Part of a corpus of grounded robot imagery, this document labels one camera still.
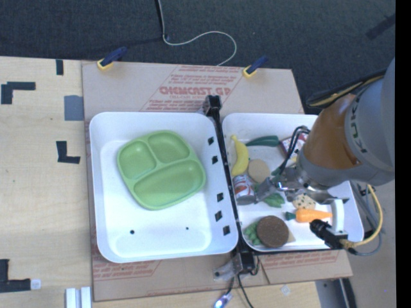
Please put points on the red and white packet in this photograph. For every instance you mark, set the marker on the red and white packet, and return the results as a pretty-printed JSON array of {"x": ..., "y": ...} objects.
[{"x": 289, "y": 146}]

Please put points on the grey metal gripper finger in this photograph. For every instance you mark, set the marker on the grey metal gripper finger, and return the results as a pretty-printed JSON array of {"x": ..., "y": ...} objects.
[
  {"x": 269, "y": 182},
  {"x": 261, "y": 193}
]

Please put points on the green grapes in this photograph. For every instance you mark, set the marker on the green grapes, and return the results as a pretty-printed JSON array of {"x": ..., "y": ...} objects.
[{"x": 251, "y": 233}]

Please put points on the green leafy vegetable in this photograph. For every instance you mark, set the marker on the green leafy vegetable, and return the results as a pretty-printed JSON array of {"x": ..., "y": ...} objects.
[{"x": 275, "y": 200}]

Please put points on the black cylinder on white bracket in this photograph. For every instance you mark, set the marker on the black cylinder on white bracket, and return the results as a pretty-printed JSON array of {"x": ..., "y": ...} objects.
[{"x": 327, "y": 233}]

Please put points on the dark green pepper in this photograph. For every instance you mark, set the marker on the dark green pepper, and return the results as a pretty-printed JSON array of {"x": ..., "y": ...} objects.
[{"x": 263, "y": 140}]

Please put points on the brown round burger patty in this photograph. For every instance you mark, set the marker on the brown round burger patty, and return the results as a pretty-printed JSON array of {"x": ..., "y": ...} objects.
[{"x": 272, "y": 232}]

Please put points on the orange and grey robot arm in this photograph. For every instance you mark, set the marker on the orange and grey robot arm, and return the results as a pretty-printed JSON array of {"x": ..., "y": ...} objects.
[{"x": 359, "y": 140}]

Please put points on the pale chocolate chip cookie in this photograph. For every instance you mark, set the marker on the pale chocolate chip cookie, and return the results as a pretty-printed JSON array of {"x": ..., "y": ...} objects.
[{"x": 303, "y": 201}]

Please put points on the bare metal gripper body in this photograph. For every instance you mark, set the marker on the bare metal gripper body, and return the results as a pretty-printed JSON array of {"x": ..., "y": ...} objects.
[{"x": 293, "y": 176}]

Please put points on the tan round biscuit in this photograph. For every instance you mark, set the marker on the tan round biscuit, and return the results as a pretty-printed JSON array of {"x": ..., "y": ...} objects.
[{"x": 258, "y": 170}]

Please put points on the orange carrot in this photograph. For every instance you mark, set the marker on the orange carrot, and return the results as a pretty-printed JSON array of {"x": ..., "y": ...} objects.
[{"x": 309, "y": 215}]

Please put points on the green divided plate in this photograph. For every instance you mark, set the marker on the green divided plate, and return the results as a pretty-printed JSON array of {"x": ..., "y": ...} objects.
[{"x": 160, "y": 172}]

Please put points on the yellow banana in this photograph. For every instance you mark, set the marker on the yellow banana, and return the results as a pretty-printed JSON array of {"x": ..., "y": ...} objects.
[{"x": 241, "y": 159}]

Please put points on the red and white can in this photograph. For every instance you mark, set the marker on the red and white can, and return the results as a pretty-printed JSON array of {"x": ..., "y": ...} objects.
[{"x": 243, "y": 188}]

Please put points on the thin black rod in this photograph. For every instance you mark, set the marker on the thin black rod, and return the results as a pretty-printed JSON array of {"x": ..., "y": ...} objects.
[{"x": 224, "y": 162}]

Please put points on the brown cardboard board red print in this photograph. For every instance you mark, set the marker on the brown cardboard board red print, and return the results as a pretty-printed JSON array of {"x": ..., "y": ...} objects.
[{"x": 192, "y": 85}]

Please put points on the white plastic tray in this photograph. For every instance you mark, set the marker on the white plastic tray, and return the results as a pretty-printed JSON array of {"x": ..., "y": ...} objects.
[
  {"x": 160, "y": 229},
  {"x": 266, "y": 124}
]

